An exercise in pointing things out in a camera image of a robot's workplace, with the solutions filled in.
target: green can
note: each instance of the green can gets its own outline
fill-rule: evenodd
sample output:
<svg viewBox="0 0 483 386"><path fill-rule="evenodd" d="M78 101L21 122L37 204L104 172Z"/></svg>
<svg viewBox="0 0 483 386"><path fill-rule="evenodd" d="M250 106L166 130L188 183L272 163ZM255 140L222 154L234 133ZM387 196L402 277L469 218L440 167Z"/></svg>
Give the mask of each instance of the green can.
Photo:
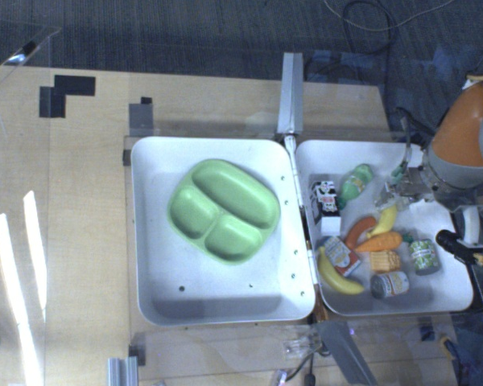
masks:
<svg viewBox="0 0 483 386"><path fill-rule="evenodd" d="M436 256L436 246L429 240L416 240L410 244L410 255L419 276L432 274L440 269L440 261Z"/></svg>

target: metal bracket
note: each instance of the metal bracket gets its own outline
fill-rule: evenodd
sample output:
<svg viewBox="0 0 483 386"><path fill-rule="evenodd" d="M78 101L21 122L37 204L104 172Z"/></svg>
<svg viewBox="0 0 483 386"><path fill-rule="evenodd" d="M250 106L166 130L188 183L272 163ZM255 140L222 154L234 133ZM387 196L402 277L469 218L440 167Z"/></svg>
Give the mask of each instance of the metal bracket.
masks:
<svg viewBox="0 0 483 386"><path fill-rule="evenodd" d="M111 358L107 361L108 386L138 386L138 358Z"/></svg>
<svg viewBox="0 0 483 386"><path fill-rule="evenodd" d="M281 103L276 133L280 136L303 131L303 55L284 53Z"/></svg>

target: wooden surface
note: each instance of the wooden surface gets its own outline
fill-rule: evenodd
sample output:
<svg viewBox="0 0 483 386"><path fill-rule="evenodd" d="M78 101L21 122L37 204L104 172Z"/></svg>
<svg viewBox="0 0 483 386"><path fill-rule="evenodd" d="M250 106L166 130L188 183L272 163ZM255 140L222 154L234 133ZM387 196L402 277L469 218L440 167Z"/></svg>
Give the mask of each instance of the wooden surface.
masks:
<svg viewBox="0 0 483 386"><path fill-rule="evenodd" d="M268 386L272 372L277 369L272 367L274 361L287 363L287 368L294 367L298 363L296 359L286 360L283 349L272 346L277 356L269 356L265 362L264 354L255 355L260 356L262 369L256 372L249 369L252 363L247 356L257 350L264 351L269 345L282 345L279 336L288 335L277 329L280 335L276 336L272 325L260 328L264 335L242 339L237 330L230 331L227 337L219 337L222 332L216 331L215 337L205 335L207 331L198 335L184 329L168 331L146 322L131 321L139 317L130 313L135 299L129 293L132 270L127 250L131 244L127 242L133 237L126 232L130 218L126 210L126 172L122 165L124 137L129 133L128 104L138 103L140 97L152 97L155 119L161 130L189 135L198 129L218 131L230 127L239 133L263 133L275 127L280 83L76 70L51 70L47 74L39 69L23 68L7 82L9 100L0 101L0 107L7 107L12 97L16 105L21 105L17 113L25 109L36 114L38 87L52 85L55 74L95 76L97 90L93 97L67 96L66 118L49 121L50 130L44 131L49 133L45 143L39 136L31 136L29 142L14 148L27 152L36 148L44 150L46 146L49 151L49 155L44 155L46 166L26 170L37 172L40 178L47 176L47 193L44 197L39 193L39 205L45 215L40 217L47 219L46 385L105 384L107 359L126 358L127 347L135 335L133 327L142 328L139 333L149 341L154 340L152 355L147 360L156 363L154 368L140 371L143 386L155 384L161 375L165 375L167 386ZM12 88L23 89L20 93ZM376 88L306 84L304 95L307 129L353 127L386 132L386 119ZM39 127L25 125L23 132L33 133L35 129ZM14 156L20 166L26 160L21 155ZM0 158L4 164L12 164L8 161L10 157ZM18 176L21 172L15 170L13 174ZM16 195L13 179L2 177L1 182L0 193ZM1 305L6 304L3 297L0 280ZM0 316L8 321L8 337L4 339L10 339L0 351L0 384L22 383L21 356L10 311L2 307ZM386 340L386 344L391 343L396 342ZM397 357L388 363L379 360L376 354L382 345L376 347L364 339L361 345L365 356L374 353L371 367L376 377L390 384L422 383L422 379L433 379L432 383L424 384L452 384L454 380L450 364L434 343L422 345L419 349L422 353L418 355L409 352L407 343L398 343L393 348ZM223 363L217 360L219 353L224 356ZM239 363L238 356L245 356L245 366ZM165 367L158 373L162 367L157 364L159 357L164 358ZM332 358L325 361L319 358L316 365L319 366L317 384L345 384ZM180 375L188 367L191 374ZM244 373L233 373L241 368ZM401 383L404 379L412 383ZM291 384L300 384L300 381L298 377Z"/></svg>

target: white tray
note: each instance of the white tray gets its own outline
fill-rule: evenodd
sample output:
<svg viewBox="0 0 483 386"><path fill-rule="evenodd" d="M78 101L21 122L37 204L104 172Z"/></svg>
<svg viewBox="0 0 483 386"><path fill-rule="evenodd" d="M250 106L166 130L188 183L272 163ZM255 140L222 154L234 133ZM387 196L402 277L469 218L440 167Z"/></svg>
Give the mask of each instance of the white tray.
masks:
<svg viewBox="0 0 483 386"><path fill-rule="evenodd" d="M281 218L247 262L224 265L178 236L168 200L186 173L209 158L227 160L269 187ZM161 326L296 320L315 303L287 152L267 140L144 138L131 155L143 316Z"/></svg>
<svg viewBox="0 0 483 386"><path fill-rule="evenodd" d="M302 143L296 154L304 204L308 203L310 179L316 175L327 175L338 187L341 177L360 163L368 163L374 171L374 180L355 200L349 201L342 211L341 235L345 236L355 221L363 216L375 215L373 201L382 188L387 175L401 162L404 145L376 142L334 142L308 141ZM421 163L422 152L414 146L412 166ZM320 238L313 227L310 211L308 226L313 243ZM447 209L436 202L418 202L398 214L394 227L398 231L415 231L419 238L435 241L441 229L453 231L451 217ZM374 299L369 292L369 279L372 272L368 254L361 254L362 264L351 274L365 286L365 292L357 296L340 294L323 284L324 302L338 314L346 316L435 313L464 310L473 300L473 288L466 267L451 254L437 247L441 270L428 276L417 276L410 262L407 245L398 250L411 289L407 294L383 300Z"/></svg>

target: can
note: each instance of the can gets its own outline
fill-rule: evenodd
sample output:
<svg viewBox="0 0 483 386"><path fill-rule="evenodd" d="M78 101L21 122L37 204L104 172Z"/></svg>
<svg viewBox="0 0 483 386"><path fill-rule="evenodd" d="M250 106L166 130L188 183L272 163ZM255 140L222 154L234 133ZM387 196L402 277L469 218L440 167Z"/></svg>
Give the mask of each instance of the can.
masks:
<svg viewBox="0 0 483 386"><path fill-rule="evenodd" d="M370 293L376 299L404 294L410 289L410 281L404 272L376 274L370 279Z"/></svg>
<svg viewBox="0 0 483 386"><path fill-rule="evenodd" d="M415 266L415 273L419 276L426 276L440 269L440 262L436 256L436 246L429 239L412 242L410 244L410 256Z"/></svg>

